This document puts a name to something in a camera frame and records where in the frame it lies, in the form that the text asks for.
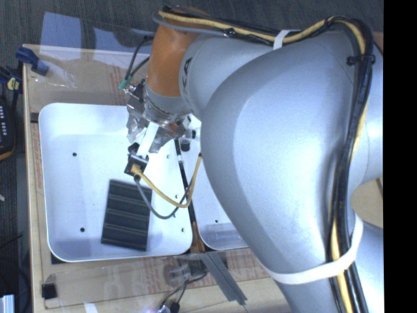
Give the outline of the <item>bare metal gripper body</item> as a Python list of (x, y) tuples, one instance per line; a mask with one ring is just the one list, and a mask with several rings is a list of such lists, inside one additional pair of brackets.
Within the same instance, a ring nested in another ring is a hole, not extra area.
[(159, 95), (145, 80), (126, 86), (124, 92), (129, 96), (126, 104), (129, 115), (157, 124), (168, 130), (174, 139), (184, 135), (190, 121), (190, 109), (181, 97)]

